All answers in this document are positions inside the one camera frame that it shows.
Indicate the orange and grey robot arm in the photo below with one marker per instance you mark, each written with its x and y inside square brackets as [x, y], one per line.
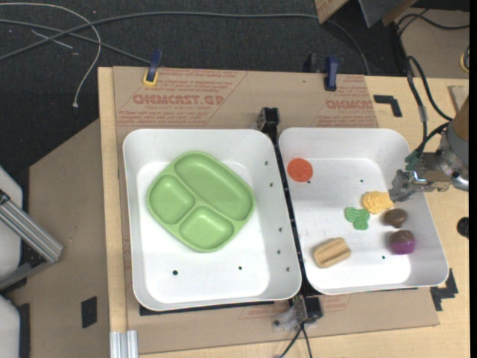
[460, 125]

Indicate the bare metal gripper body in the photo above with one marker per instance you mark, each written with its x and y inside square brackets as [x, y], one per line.
[438, 174]

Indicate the brown cardboard board red print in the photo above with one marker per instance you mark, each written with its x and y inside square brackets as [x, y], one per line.
[208, 99]

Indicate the brown mushroom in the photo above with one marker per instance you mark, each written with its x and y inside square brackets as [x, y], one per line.
[395, 217]

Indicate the orange round slice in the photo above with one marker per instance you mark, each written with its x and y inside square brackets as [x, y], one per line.
[299, 169]

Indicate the white plastic tray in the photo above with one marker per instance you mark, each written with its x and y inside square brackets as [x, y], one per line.
[335, 207]
[208, 274]

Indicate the green divided plate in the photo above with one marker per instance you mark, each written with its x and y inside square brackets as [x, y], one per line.
[201, 200]

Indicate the green leafy vegetable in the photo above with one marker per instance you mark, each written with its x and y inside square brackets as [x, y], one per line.
[357, 218]

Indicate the tan ridged bread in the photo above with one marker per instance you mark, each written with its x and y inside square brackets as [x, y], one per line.
[331, 253]

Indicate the thin black and white rod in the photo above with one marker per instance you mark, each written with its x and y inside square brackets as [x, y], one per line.
[292, 218]

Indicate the purple and brown cupcake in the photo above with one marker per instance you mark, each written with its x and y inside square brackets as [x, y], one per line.
[402, 242]

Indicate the yellow corn piece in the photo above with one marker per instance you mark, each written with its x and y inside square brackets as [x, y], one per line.
[375, 202]

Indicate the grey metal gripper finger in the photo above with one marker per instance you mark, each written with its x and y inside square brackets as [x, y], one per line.
[404, 192]
[406, 176]

